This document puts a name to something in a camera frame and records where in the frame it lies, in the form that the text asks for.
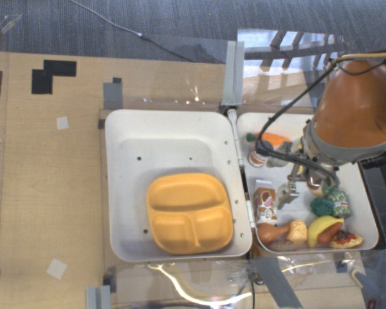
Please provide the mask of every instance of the white paper square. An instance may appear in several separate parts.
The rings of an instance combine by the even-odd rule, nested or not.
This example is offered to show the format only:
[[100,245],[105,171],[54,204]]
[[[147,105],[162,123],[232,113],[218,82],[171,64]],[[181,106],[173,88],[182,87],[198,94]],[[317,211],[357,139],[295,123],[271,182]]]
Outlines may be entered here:
[[57,118],[57,129],[67,129],[69,127],[69,120],[67,117],[60,117]]
[[47,273],[57,279],[62,279],[64,271],[67,268],[67,264],[59,261],[58,259],[53,259],[50,263],[50,266],[47,269]]

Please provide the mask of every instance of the yellow plate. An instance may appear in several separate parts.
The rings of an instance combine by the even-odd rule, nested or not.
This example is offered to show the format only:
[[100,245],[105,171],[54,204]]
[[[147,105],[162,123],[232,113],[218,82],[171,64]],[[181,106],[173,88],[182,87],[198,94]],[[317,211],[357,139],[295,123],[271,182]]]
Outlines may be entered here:
[[163,176],[147,191],[156,244],[171,254],[213,252],[229,244],[233,217],[223,184],[204,173]]

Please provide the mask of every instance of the white cable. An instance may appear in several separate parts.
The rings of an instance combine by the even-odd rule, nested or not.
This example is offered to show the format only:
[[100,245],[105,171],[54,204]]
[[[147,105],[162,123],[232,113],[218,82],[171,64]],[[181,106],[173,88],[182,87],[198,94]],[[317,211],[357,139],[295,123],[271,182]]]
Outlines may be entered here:
[[91,8],[85,6],[85,5],[82,5],[82,4],[79,3],[78,1],[75,1],[75,0],[68,0],[68,1],[70,1],[70,2],[72,2],[72,3],[74,3],[74,4],[76,4],[77,6],[83,8],[83,9],[86,9],[87,11],[91,12],[92,14],[95,14],[96,16],[98,16],[99,18],[101,18],[103,21],[109,23],[110,25],[112,25],[112,26],[114,26],[114,27],[116,27],[116,28],[119,28],[119,29],[121,29],[121,30],[125,30],[125,31],[127,31],[127,32],[133,33],[133,34],[137,35],[138,37],[141,37],[141,36],[142,36],[142,33],[136,32],[136,31],[133,31],[133,30],[130,30],[130,29],[125,28],[125,27],[123,27],[123,26],[120,26],[119,24],[116,24],[116,23],[110,21],[109,19],[107,19],[107,18],[104,17],[103,15],[101,15],[101,14],[99,14],[98,12],[94,11],[93,9],[91,9]]

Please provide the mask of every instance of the orange divided plate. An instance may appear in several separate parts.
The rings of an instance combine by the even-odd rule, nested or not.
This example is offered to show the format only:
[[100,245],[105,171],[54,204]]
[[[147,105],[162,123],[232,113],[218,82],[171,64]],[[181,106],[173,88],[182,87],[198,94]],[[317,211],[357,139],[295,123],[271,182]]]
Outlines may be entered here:
[[233,217],[223,184],[204,173],[162,176],[147,191],[156,244],[171,254],[213,252],[229,244]]

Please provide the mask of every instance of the yellow banana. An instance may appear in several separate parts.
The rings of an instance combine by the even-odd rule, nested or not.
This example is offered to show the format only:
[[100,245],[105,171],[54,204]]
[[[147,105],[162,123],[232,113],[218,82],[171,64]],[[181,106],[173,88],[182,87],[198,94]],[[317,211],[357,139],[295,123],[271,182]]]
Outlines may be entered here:
[[308,244],[313,248],[317,244],[317,236],[326,228],[338,222],[344,222],[343,218],[334,218],[330,215],[323,215],[313,221],[308,228]]

